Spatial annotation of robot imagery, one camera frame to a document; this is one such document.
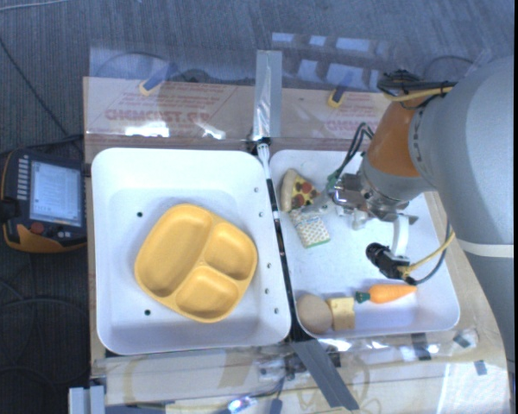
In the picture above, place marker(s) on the yellow cheese wedge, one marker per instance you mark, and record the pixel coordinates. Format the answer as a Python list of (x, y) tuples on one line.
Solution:
[(343, 315)]

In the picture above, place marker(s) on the black cylinder on white bracket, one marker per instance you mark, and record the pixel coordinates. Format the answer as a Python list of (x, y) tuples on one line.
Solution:
[(388, 260)]

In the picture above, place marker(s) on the toy pizza slice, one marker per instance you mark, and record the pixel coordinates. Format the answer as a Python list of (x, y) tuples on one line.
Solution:
[(295, 188)]

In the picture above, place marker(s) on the tan round bread roll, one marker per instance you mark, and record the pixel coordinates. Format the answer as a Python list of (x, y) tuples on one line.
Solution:
[(313, 314)]

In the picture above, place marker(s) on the yellow divided plate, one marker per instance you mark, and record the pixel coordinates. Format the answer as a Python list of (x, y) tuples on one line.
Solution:
[(177, 248)]

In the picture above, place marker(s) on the white plastic tray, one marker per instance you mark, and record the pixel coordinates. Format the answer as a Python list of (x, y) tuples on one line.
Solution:
[(349, 257), (121, 179)]

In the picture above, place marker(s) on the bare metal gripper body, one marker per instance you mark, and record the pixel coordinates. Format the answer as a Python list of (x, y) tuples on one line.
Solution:
[(371, 203)]

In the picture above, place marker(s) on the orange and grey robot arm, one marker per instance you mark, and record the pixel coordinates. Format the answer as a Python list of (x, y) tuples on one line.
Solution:
[(466, 153)]

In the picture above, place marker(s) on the white packet with green print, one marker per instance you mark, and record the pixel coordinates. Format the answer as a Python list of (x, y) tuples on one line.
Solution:
[(311, 229)]

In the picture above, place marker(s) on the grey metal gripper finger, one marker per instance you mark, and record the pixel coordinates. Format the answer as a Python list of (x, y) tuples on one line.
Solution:
[(340, 202), (359, 220)]

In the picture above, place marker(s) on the orange toy carrot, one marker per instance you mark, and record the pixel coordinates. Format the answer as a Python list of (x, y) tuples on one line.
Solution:
[(390, 293)]

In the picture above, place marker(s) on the brown cardboard board red print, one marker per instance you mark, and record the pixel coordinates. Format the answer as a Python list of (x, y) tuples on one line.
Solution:
[(185, 110)]

